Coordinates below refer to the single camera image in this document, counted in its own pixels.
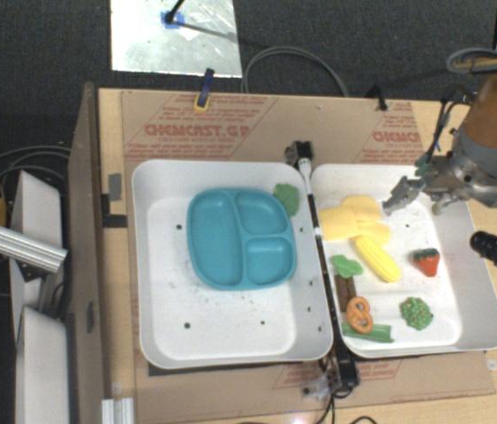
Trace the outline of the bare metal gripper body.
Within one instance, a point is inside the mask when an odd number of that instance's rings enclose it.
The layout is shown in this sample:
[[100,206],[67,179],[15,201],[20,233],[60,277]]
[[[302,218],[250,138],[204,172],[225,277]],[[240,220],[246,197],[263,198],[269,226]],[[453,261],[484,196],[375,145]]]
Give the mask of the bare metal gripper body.
[[497,208],[497,178],[479,168],[464,154],[425,155],[419,159],[419,179],[425,181],[423,192],[432,194],[458,190],[465,200],[475,200],[488,208]]

